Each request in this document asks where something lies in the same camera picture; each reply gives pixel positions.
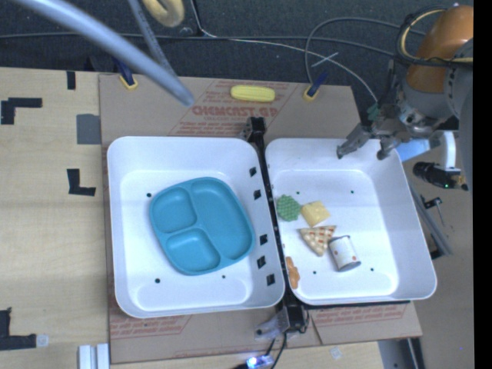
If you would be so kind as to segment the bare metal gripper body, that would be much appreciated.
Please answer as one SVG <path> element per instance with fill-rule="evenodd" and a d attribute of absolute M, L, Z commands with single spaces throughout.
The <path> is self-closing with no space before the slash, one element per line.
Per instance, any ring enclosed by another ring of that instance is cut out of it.
<path fill-rule="evenodd" d="M 373 105 L 367 110 L 371 133 L 378 138 L 392 137 L 402 141 L 427 138 L 435 130 L 436 119 L 421 114 L 417 109 L 397 105 Z"/>

